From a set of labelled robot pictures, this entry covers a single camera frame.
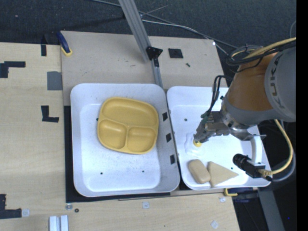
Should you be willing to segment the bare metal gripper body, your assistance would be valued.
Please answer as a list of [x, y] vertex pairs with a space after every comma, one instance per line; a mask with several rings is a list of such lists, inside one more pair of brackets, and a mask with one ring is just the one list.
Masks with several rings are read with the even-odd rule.
[[208, 116], [204, 128], [206, 131], [213, 131], [213, 136], [233, 135], [235, 137], [248, 137], [250, 128], [237, 122], [229, 113], [223, 111], [212, 111]]

